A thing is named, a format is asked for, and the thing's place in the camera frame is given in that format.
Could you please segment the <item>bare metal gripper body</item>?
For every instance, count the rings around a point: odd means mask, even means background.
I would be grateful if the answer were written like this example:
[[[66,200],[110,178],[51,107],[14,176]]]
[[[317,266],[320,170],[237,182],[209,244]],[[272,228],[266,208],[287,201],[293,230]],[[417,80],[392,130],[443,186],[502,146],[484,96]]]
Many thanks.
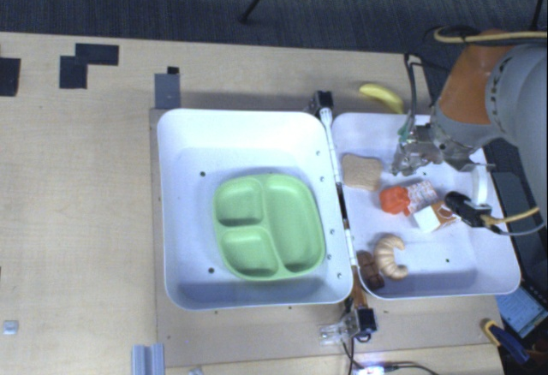
[[[451,139],[439,124],[414,125],[400,135],[398,164],[441,164],[453,158],[451,149]]]

